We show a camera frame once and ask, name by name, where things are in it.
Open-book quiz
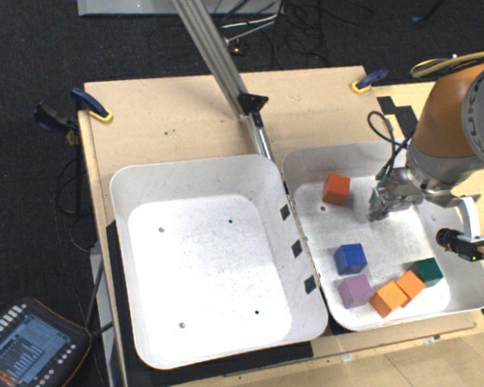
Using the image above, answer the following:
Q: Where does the red-orange cube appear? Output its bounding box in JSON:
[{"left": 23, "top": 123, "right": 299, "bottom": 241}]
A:
[{"left": 319, "top": 171, "right": 355, "bottom": 209}]

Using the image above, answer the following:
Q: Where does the white plastic tray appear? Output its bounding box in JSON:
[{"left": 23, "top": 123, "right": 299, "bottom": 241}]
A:
[
  {"left": 279, "top": 128, "right": 484, "bottom": 340},
  {"left": 107, "top": 144, "right": 334, "bottom": 374}
]

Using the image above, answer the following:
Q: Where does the orange cube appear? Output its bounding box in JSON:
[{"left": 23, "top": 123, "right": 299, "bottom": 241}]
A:
[
  {"left": 367, "top": 278, "right": 412, "bottom": 321},
  {"left": 393, "top": 267, "right": 430, "bottom": 309}
]

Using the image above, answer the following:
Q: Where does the purple cube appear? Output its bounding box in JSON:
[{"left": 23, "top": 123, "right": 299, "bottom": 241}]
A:
[{"left": 336, "top": 272, "right": 376, "bottom": 310}]

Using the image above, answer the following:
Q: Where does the black cylinder on white bracket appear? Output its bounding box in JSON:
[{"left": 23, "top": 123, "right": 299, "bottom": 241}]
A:
[{"left": 431, "top": 193, "right": 484, "bottom": 266}]

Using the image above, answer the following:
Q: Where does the blue cube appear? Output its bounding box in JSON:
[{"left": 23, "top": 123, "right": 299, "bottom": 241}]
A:
[{"left": 331, "top": 242, "right": 370, "bottom": 278}]

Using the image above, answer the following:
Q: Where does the pale wood board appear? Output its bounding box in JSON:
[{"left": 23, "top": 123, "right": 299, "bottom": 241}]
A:
[{"left": 83, "top": 41, "right": 479, "bottom": 379}]

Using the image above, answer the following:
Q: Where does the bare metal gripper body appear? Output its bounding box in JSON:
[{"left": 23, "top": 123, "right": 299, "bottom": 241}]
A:
[{"left": 379, "top": 165, "right": 427, "bottom": 213}]

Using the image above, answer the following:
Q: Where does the green cube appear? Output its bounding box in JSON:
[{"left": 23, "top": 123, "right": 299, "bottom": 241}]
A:
[{"left": 408, "top": 256, "right": 446, "bottom": 290}]

